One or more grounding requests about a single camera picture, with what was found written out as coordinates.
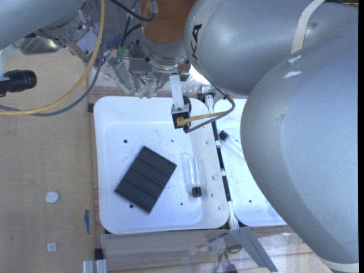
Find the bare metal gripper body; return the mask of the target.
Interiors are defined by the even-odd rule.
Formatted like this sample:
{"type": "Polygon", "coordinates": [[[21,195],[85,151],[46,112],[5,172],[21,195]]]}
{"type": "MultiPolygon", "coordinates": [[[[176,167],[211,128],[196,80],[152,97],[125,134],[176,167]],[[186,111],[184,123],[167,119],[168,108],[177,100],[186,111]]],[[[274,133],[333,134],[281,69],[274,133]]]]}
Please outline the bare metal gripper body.
{"type": "Polygon", "coordinates": [[[160,89],[171,76],[186,81],[190,69],[191,63],[185,56],[160,55],[142,43],[130,48],[129,72],[139,87],[154,84],[160,89]]]}
{"type": "Polygon", "coordinates": [[[88,63],[93,54],[98,23],[92,19],[92,7],[84,3],[67,21],[53,24],[19,39],[15,45],[24,55],[55,53],[65,48],[88,63]]]}

